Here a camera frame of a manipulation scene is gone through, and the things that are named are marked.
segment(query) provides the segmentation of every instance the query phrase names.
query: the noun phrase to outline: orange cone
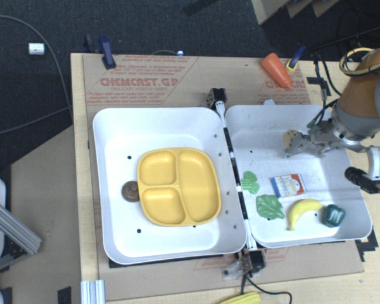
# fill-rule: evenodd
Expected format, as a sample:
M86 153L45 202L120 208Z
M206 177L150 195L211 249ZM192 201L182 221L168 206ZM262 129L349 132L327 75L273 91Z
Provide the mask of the orange cone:
M272 78L283 88L293 89L292 80L275 53L270 53L261 62L263 68L272 76Z

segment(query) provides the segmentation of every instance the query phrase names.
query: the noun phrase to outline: black floor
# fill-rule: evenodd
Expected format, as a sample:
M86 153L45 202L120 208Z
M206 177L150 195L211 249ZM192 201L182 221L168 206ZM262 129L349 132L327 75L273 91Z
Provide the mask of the black floor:
M70 53L84 51L86 34L107 35L114 53L168 49L188 56L264 57L275 52L289 58L299 44L314 47L380 26L380 0L341 0L319 18L311 6L293 19L284 8L261 26L251 0L0 0L0 15L16 17L44 36L70 98ZM41 41L25 24L0 18L0 170L72 124L51 53L28 55L28 43ZM357 46L379 47L380 30L318 53L338 61ZM11 130L58 110L63 111Z

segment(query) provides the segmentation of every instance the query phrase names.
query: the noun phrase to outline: yellow corn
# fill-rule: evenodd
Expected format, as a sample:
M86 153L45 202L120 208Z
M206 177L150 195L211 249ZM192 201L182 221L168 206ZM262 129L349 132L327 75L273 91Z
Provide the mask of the yellow corn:
M243 295L237 295L235 297L231 297L228 300L221 301L219 304L259 304L260 303L260 295L259 293L246 293Z

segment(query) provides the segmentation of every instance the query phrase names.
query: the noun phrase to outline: yellow divided plate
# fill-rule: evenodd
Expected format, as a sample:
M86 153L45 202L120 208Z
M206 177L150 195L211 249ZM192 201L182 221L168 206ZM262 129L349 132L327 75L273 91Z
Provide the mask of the yellow divided plate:
M221 209L217 174L211 159L192 148L147 152L137 169L142 209L155 224L198 225Z

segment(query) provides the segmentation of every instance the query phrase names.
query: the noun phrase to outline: yellow banana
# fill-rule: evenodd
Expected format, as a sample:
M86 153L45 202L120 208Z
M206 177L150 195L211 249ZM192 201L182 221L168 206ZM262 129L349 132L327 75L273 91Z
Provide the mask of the yellow banana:
M316 199L308 198L297 201L289 211L289 231L294 230L294 225L298 219L310 210L320 210L323 205Z

